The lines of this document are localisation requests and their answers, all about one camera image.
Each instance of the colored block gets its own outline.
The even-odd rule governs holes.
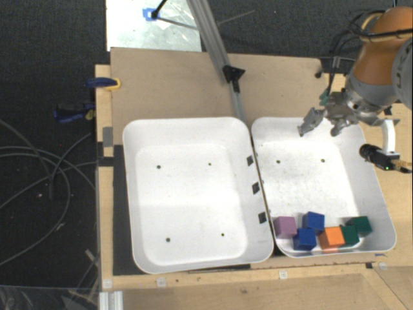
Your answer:
[[[298,229],[292,241],[295,251],[311,251],[317,245],[313,229]]]
[[[346,226],[349,225],[353,225],[356,227],[359,236],[366,236],[372,232],[372,228],[370,226],[370,222],[368,221],[367,216],[353,217],[346,223]]]
[[[280,239],[289,239],[297,234],[296,219],[289,216],[280,216],[274,220],[276,236]]]
[[[303,228],[314,229],[316,235],[324,231],[324,215],[316,212],[308,211],[303,216]]]
[[[360,239],[357,234],[356,226],[349,225],[349,226],[342,226],[340,225],[341,233],[343,233],[344,237],[344,246],[343,247],[351,247],[357,243],[359,243]]]
[[[345,244],[340,226],[326,227],[318,236],[322,250],[335,249]]]

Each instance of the white bracket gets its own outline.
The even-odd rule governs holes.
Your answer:
[[[383,271],[388,269],[387,264],[385,262],[379,262],[379,268]]]
[[[99,293],[99,310],[123,310],[122,292]]]
[[[104,279],[103,280],[103,289],[110,289],[113,287],[112,279]]]
[[[166,279],[163,277],[157,278],[156,279],[156,285],[158,287],[166,287]]]
[[[285,270],[278,271],[278,276],[280,279],[287,279],[288,278],[288,273]]]
[[[394,152],[396,148],[396,131],[394,130],[395,121],[393,119],[385,119],[381,123],[381,131],[383,132],[383,152]]]

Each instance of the black connector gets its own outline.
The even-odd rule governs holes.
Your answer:
[[[222,71],[224,73],[225,79],[227,80],[228,83],[232,82],[232,85],[234,87],[234,92],[239,93],[239,83],[238,80],[241,78],[241,76],[244,74],[245,70],[239,69],[232,67],[230,65],[225,65],[222,68]]]
[[[381,151],[381,148],[369,144],[361,146],[359,153],[366,161],[385,171],[395,170],[392,160],[400,159],[399,154],[386,154]]]

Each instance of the wooden table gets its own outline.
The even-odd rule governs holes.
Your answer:
[[[314,77],[321,68],[316,59],[230,54],[230,60],[247,70],[240,86],[249,128],[262,116],[304,116],[325,88],[325,78]],[[96,90],[97,141],[106,162],[98,168],[97,208],[101,290],[124,291],[125,309],[413,309],[412,177],[379,169],[398,235],[386,254],[275,256],[249,270],[114,276],[110,158],[113,146],[122,144],[125,125],[141,118],[234,114],[228,85],[220,82],[206,53],[115,48],[111,65],[96,66],[96,76],[122,83],[115,92]],[[343,84],[344,78],[336,77],[334,88]],[[393,114],[401,119],[396,150],[411,161],[412,113],[395,105]],[[361,127],[367,143],[381,146],[380,128]],[[288,278],[280,279],[285,273]],[[160,282],[166,287],[158,287]]]

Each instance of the black floor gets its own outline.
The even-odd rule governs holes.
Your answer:
[[[221,26],[229,52],[287,56],[326,56],[332,36],[360,9],[386,9],[392,0],[210,0],[218,21],[255,10]],[[399,0],[413,5],[413,0]],[[108,63],[105,45],[105,0],[0,0],[0,119],[33,145],[61,156],[94,132],[92,121],[54,121],[58,103],[91,100],[84,87],[94,65]],[[357,45],[344,54],[353,56]],[[67,157],[73,164],[94,161],[88,138]],[[25,146],[0,127],[0,147]],[[21,152],[1,149],[0,156]],[[94,168],[83,169],[94,180]],[[94,190],[68,172],[70,206],[61,228],[38,247],[1,263],[38,240],[58,221],[66,204],[66,185],[58,176],[54,198],[47,181],[0,209],[0,284],[76,286],[90,265],[85,251],[97,253]],[[0,159],[0,206],[33,181],[45,177],[39,160]],[[83,282],[96,277],[92,269]]]

